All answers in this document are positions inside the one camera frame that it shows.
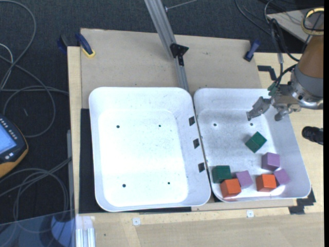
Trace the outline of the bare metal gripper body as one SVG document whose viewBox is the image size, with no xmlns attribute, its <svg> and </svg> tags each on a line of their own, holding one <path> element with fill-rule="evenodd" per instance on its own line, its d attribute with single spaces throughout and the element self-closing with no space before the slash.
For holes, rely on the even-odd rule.
<svg viewBox="0 0 329 247">
<path fill-rule="evenodd" d="M 268 87 L 270 104 L 279 112 L 299 112 L 302 108 L 323 110 L 323 98 L 312 94 L 298 83 L 276 84 Z"/>
</svg>

